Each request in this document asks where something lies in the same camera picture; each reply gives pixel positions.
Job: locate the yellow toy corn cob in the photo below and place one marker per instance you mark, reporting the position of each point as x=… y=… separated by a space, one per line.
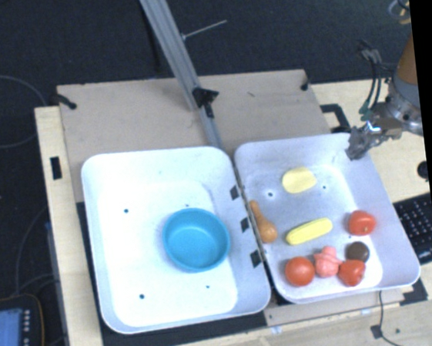
x=308 y=231

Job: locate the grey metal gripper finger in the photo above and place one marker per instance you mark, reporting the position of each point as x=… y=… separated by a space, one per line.
x=356 y=144
x=374 y=131

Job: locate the brown toy mushroom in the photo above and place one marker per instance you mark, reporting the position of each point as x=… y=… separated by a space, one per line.
x=357 y=251

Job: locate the black keyboard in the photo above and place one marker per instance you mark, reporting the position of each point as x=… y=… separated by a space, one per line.
x=417 y=226

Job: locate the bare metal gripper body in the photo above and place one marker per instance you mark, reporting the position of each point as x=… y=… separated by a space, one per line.
x=403 y=118

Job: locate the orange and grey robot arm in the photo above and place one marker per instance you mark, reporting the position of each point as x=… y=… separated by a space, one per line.
x=407 y=65

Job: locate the white plastic tray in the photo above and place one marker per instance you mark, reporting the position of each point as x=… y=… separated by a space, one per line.
x=132 y=255
x=382 y=203

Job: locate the red toy tomato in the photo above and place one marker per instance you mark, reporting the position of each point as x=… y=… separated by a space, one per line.
x=361 y=223
x=299 y=271

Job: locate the black cylinder on white bracket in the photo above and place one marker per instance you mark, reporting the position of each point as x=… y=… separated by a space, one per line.
x=423 y=170

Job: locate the blue bowl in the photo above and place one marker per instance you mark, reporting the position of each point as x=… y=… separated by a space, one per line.
x=194 y=240

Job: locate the pink toy food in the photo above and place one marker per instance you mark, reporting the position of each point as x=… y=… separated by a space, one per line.
x=326 y=263

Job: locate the pale yellow toy potato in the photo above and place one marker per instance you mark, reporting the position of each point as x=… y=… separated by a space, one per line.
x=298 y=180

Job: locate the red toy strawberry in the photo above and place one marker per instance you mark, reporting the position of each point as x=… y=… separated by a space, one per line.
x=352 y=272

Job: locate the brown cardboard board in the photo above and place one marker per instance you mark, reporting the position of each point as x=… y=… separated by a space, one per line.
x=136 y=115

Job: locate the orange toy squash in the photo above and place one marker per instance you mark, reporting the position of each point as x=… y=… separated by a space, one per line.
x=267 y=232

